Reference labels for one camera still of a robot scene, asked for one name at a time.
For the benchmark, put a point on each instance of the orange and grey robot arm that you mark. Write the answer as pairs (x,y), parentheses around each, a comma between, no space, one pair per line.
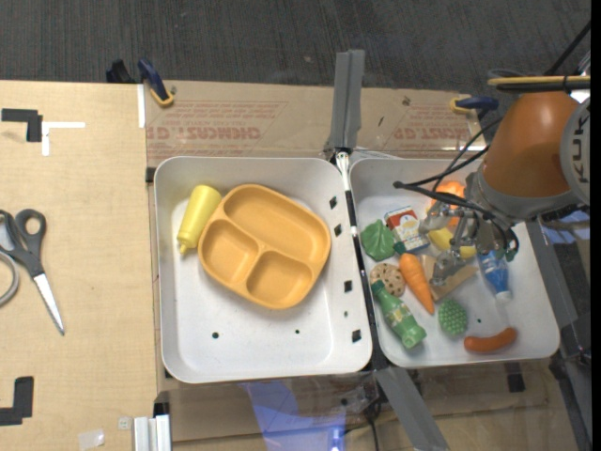
(526,153)

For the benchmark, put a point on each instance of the orange carrot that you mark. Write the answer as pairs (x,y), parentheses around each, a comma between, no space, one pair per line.
(415,275)

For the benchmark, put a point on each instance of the clear bottle with blue label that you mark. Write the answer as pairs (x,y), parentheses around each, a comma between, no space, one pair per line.
(495,275)

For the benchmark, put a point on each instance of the green lettuce leaf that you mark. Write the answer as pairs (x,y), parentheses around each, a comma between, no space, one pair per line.
(378,242)

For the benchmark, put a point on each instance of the orange round fruit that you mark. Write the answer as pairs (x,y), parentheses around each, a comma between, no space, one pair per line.
(450,190)

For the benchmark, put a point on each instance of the yellow mustard bottle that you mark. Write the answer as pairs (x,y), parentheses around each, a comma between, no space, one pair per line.
(199,214)

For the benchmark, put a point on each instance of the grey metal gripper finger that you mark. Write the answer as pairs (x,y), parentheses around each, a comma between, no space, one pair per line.
(434,216)
(446,263)

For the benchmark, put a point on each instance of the orange divided plate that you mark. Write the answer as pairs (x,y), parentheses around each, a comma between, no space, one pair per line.
(263,247)

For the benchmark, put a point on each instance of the orange sausage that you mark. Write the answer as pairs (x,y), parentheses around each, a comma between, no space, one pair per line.
(488,342)

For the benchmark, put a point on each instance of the brown chocolate chip biscuit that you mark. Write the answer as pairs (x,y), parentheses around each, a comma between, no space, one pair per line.
(390,277)

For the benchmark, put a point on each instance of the green bumpy ball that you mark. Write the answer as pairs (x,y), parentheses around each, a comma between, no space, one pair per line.
(453,317)

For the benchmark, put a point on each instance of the brown cardboard board, red print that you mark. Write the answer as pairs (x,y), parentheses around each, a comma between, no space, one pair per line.
(282,111)

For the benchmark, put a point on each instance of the red and white carton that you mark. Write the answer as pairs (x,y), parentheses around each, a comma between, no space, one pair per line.
(406,226)

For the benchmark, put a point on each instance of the green bottle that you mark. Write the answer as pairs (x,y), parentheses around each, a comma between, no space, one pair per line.
(399,317)

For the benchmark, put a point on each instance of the white plastic tray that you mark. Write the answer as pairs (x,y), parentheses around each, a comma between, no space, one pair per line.
(526,336)
(244,346)

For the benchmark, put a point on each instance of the brown pizza slice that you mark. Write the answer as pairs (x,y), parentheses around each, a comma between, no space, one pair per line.
(453,290)

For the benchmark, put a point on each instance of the yellow banana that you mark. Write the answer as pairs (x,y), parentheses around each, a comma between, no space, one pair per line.
(441,238)

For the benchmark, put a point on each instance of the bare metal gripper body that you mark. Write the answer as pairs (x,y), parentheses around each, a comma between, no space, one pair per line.
(483,233)

